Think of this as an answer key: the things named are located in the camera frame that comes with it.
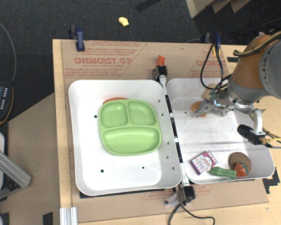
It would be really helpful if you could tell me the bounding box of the yellow toy food piece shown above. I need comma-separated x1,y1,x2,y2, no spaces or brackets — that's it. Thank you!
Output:
118,16,130,28

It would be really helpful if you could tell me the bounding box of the green divided plate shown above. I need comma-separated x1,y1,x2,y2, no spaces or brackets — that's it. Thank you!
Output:
98,99,163,157

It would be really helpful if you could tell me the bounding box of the green toy vegetable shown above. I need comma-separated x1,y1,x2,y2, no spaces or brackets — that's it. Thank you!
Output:
209,166,237,179

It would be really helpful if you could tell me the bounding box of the black cylinder on white bracket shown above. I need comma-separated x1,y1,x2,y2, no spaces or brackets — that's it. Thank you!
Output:
237,108,266,146

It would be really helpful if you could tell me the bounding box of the red toy strawberry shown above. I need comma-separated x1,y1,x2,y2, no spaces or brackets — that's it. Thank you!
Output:
233,162,250,178

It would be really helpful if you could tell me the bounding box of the orange toy bread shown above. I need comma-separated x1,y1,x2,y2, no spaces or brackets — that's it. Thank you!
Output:
190,101,208,118

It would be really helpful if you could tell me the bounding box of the brown cardboard board red print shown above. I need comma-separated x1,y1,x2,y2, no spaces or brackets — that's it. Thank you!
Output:
60,40,270,223

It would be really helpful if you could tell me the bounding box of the beige toy bread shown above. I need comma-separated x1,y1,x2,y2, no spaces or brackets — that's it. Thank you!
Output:
203,83,220,101

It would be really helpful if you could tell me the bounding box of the white plastic tray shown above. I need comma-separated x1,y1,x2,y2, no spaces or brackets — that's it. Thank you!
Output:
166,77,275,185
68,79,183,196

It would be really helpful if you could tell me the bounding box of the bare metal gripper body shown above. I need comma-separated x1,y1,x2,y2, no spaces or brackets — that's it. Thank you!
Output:
209,88,256,114

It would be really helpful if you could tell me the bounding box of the brown round biscuit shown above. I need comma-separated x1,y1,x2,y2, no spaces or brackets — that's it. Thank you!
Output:
228,151,252,173

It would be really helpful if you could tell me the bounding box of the thin black and white rod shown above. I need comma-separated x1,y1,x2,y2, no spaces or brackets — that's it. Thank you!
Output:
159,75,191,186

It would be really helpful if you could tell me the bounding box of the pink printed carton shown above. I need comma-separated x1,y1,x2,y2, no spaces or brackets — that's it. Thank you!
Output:
191,150,218,176

